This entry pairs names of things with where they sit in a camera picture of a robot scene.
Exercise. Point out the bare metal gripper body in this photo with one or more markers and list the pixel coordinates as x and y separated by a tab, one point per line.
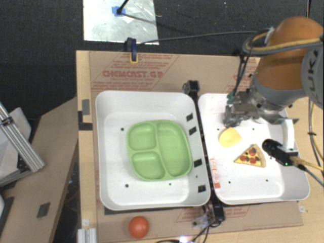
246	105

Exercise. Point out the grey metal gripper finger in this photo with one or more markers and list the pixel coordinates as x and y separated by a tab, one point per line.
239	120
227	118

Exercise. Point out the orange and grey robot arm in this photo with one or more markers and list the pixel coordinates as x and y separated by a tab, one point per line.
286	67

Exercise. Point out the yellow round chip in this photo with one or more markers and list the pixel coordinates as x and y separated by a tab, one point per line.
229	137

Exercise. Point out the thin black and white rod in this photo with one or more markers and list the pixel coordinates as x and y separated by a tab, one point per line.
202	135

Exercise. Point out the pizza slice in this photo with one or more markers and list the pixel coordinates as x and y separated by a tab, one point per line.
251	157

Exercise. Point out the green divided plate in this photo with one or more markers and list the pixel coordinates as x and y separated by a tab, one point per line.
172	148

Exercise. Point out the white plastic tray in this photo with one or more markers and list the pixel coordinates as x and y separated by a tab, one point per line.
250	183
114	148

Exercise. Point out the brown cardboard board, red print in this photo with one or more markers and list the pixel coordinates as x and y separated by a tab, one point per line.
162	72

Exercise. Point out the orange-red ball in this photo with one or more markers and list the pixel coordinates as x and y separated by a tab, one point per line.
138	227

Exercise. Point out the black cylinder on white bracket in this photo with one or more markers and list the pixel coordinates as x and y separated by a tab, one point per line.
276	149

